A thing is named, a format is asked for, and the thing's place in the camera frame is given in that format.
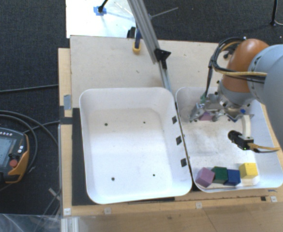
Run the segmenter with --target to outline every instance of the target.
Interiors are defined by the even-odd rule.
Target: white tray
[[[209,89],[209,93],[215,91],[216,88]],[[237,170],[245,162],[256,163],[259,175],[253,179],[241,179],[241,183],[236,187],[213,183],[207,188],[196,184],[198,188],[205,192],[219,192],[276,188],[282,185],[283,171],[276,153],[257,154],[249,150],[242,151],[228,139],[227,134],[231,130],[242,133],[240,120],[234,123],[223,116],[217,122],[197,121],[190,123],[188,121],[191,110],[199,102],[200,96],[204,92],[205,88],[184,87],[176,93],[193,179],[197,177],[198,171],[203,167],[211,169],[214,166],[220,166]],[[254,142],[258,145],[273,146],[260,103],[253,101],[246,112],[254,114],[251,119],[251,135]]]
[[[192,177],[183,142],[177,145],[182,137],[169,91],[89,89],[79,102],[87,192],[94,202],[174,197],[190,191]]]

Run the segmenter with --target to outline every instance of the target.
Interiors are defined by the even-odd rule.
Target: black carpet
[[[283,43],[283,27],[269,25],[274,0],[144,1],[151,15],[179,7],[153,19],[159,39],[218,42],[247,36]],[[283,0],[276,18],[283,23]],[[57,49],[69,47],[65,27],[65,0],[0,0],[0,90],[58,83]],[[59,119],[58,99],[57,88],[0,94],[0,110],[46,123]],[[25,130],[7,119],[0,119],[0,127]],[[48,128],[57,137],[57,126]],[[35,169],[0,192],[0,213],[42,214],[53,198],[48,189],[59,190],[57,147],[41,130],[37,136]]]

